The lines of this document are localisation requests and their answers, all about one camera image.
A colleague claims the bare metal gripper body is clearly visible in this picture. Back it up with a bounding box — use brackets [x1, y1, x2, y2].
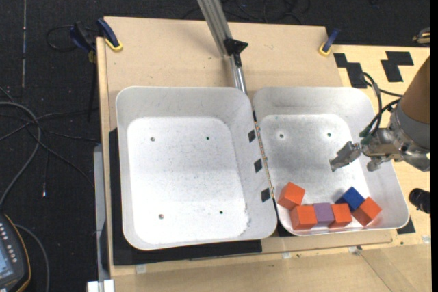
[361, 128, 431, 172]

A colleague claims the white plastic tray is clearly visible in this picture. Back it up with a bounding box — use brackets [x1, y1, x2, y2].
[252, 86, 411, 237]
[115, 85, 279, 251]

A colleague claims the blue cube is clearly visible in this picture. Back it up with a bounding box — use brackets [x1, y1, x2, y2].
[335, 186, 367, 212]

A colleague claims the orange cube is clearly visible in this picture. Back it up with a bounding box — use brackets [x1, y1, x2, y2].
[328, 202, 354, 230]
[351, 196, 383, 228]
[289, 204, 319, 231]
[276, 181, 307, 211]

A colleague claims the purple cube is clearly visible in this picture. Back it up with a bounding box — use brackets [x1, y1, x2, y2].
[313, 202, 336, 225]

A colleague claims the pale wood board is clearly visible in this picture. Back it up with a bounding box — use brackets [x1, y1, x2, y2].
[96, 16, 394, 278]

